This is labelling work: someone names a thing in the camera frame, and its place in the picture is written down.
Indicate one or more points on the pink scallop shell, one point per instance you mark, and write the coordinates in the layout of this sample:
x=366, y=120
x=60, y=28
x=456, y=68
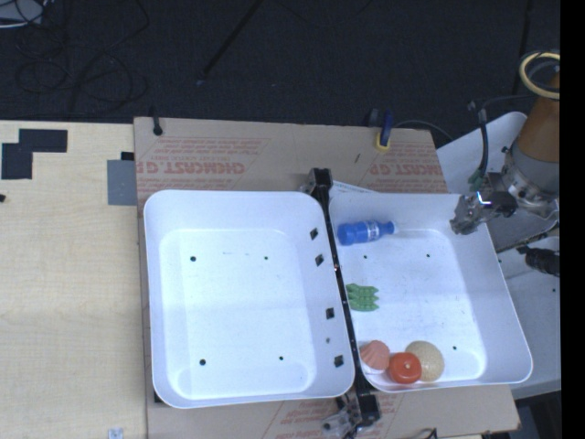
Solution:
x=375, y=356

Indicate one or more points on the brown cardboard board red print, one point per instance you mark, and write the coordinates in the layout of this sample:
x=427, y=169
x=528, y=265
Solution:
x=274, y=163

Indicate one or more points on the beige round bun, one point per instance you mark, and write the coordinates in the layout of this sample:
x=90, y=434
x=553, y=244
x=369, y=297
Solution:
x=429, y=359

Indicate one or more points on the red round tomato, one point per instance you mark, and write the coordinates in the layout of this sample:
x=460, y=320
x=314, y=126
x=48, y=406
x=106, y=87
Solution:
x=405, y=367

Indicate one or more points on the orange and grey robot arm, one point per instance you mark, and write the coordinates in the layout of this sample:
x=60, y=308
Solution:
x=541, y=126

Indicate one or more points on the blue plastic bottle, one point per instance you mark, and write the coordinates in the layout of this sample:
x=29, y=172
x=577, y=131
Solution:
x=358, y=232

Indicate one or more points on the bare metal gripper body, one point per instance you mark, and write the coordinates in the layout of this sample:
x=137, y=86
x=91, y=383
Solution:
x=525, y=195

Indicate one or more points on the thin black rod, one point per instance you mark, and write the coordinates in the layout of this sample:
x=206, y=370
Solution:
x=340, y=286

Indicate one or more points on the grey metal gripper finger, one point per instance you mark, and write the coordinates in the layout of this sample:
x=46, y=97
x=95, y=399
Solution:
x=462, y=226
x=467, y=206

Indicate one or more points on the green pea pods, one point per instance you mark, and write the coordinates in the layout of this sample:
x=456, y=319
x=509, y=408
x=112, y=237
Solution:
x=363, y=297

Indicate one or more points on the white plastic tray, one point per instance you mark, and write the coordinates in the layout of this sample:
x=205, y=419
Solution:
x=237, y=309
x=420, y=300

